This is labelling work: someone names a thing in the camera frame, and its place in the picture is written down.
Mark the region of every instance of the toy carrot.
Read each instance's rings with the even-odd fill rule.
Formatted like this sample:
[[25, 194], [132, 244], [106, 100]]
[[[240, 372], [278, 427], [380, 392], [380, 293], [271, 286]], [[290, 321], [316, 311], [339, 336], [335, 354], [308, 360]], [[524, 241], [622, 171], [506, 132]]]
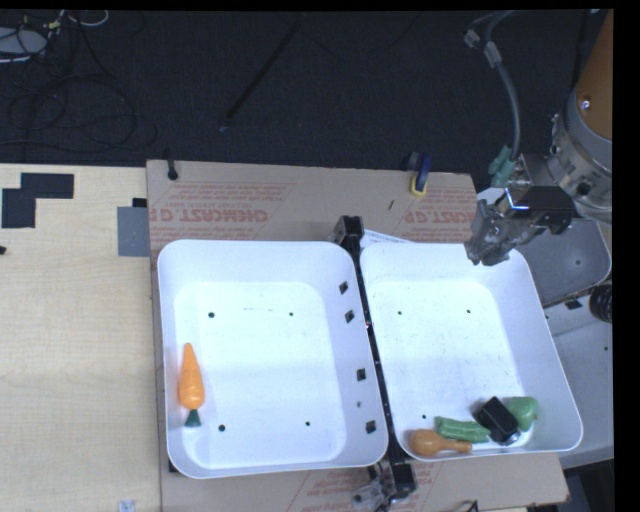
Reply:
[[204, 403], [204, 385], [202, 384], [200, 366], [198, 366], [198, 360], [191, 343], [186, 343], [184, 346], [178, 397], [180, 403], [189, 409], [185, 427], [199, 427], [201, 423], [198, 408]]

